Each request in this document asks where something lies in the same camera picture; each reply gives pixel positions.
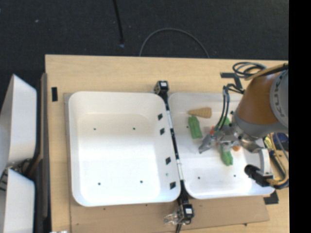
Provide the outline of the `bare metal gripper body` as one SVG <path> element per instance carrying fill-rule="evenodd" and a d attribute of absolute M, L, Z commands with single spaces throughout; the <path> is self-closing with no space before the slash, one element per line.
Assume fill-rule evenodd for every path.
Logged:
<path fill-rule="evenodd" d="M 217 138 L 216 142 L 225 151 L 244 148 L 251 153 L 257 153 L 264 149 L 264 142 L 261 138 L 249 136 L 239 127 L 222 127 L 214 136 Z"/>

